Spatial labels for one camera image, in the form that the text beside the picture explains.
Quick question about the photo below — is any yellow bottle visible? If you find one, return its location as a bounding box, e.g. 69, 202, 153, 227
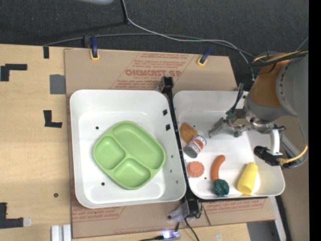
236, 161, 259, 195

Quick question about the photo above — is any black block with thin wires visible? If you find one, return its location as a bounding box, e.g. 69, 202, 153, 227
156, 76, 175, 94
166, 197, 203, 222

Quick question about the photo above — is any white plastic tray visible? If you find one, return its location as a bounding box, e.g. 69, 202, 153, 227
173, 90, 286, 200
69, 89, 187, 209

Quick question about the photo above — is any brown cardboard board red print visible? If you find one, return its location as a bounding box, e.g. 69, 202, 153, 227
64, 48, 277, 239

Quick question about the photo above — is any green divided plate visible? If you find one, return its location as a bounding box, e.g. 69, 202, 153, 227
92, 120, 167, 191

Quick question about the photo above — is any thin black rod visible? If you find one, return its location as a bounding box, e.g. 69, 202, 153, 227
165, 89, 192, 201

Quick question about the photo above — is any white can with orange print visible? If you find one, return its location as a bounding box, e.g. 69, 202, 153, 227
184, 134, 207, 159

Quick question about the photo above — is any pink round biscuit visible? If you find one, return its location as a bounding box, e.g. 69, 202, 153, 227
186, 161, 205, 178

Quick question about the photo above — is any green broccoli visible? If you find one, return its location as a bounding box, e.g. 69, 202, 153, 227
211, 179, 230, 197

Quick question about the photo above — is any orange sausage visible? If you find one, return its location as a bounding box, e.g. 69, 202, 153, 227
210, 155, 226, 182

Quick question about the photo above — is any black cylinder on white bracket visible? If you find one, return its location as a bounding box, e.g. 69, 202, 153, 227
253, 127, 287, 167

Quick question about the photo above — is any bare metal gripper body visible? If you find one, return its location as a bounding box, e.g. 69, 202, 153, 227
224, 108, 275, 134

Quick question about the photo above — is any orange waffle biscuit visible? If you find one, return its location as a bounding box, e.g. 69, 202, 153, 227
179, 122, 199, 144

